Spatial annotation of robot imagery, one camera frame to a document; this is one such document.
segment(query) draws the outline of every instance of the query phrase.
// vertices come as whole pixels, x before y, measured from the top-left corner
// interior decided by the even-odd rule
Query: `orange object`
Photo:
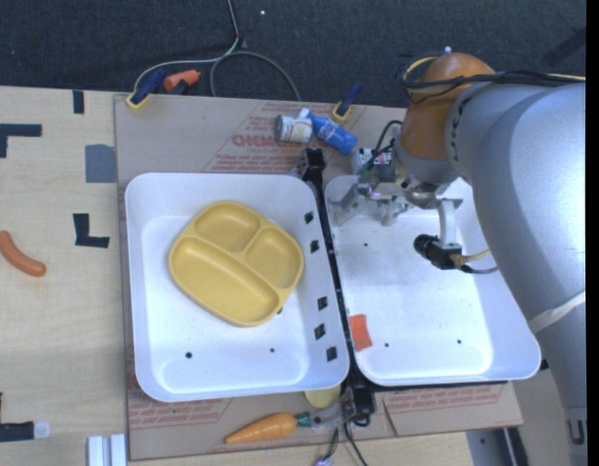
[[[373,341],[368,333],[368,325],[366,324],[366,315],[355,315],[349,317],[350,335],[353,338],[353,346],[355,350],[367,349],[373,345]]]
[[[200,81],[200,73],[195,69],[182,71],[181,73],[173,74],[163,80],[163,87],[166,91],[172,91],[178,84],[184,81],[188,86],[193,86]]]
[[[248,424],[244,428],[228,435],[226,444],[242,444],[261,440],[282,439],[297,428],[297,419],[291,413],[276,413]]]
[[[453,52],[445,53],[431,62],[420,81],[434,82],[494,72],[472,55]],[[446,119],[454,101],[469,86],[463,84],[447,93],[426,98],[421,103],[413,103],[409,106],[400,134],[400,144],[406,152],[424,159],[448,159],[444,141]],[[426,96],[424,93],[415,93],[414,102],[419,102]]]
[[[5,230],[0,231],[0,251],[13,266],[28,275],[40,277],[47,271],[45,264],[21,252],[10,233]]]

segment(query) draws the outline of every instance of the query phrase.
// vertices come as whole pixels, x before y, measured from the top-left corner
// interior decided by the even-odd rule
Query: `toy sausage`
[[[21,252],[15,245],[10,233],[5,230],[0,231],[0,251],[11,264],[28,275],[40,277],[47,271],[45,264]]]

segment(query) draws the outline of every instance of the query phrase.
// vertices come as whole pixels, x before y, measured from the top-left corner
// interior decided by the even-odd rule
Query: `orange tape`
[[[366,315],[350,316],[349,327],[355,351],[359,352],[373,345],[373,341],[370,339],[370,334],[368,333]]]

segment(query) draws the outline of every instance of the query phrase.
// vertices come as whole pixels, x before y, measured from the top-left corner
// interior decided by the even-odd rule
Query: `cardboard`
[[[234,450],[326,444],[330,430],[298,429],[270,443],[226,446],[223,438],[273,412],[313,409],[303,393],[214,399],[166,404],[152,400],[138,386],[134,371],[124,189],[147,172],[218,172],[285,174],[301,171],[306,145],[274,140],[277,115],[296,117],[302,108],[328,117],[333,105],[266,100],[152,96],[147,106],[130,111],[125,95],[115,97],[116,166],[119,198],[121,270],[126,336],[126,381],[131,460],[230,452]],[[354,106],[345,124],[371,147],[403,109]],[[323,149],[325,183],[350,173],[350,161],[316,140]],[[445,433],[521,424],[510,383],[376,393],[377,411],[367,427],[353,426],[357,440]]]

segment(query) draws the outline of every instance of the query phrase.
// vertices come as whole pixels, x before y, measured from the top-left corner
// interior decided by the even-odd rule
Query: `robotic arm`
[[[441,216],[438,196],[459,177],[472,187],[486,242],[554,375],[572,463],[585,465],[585,83],[497,75],[465,53],[431,58],[419,82],[402,81],[412,104],[387,178],[372,168],[354,192],[387,203],[387,224],[408,206]],[[438,266],[451,256],[439,241],[415,246]]]

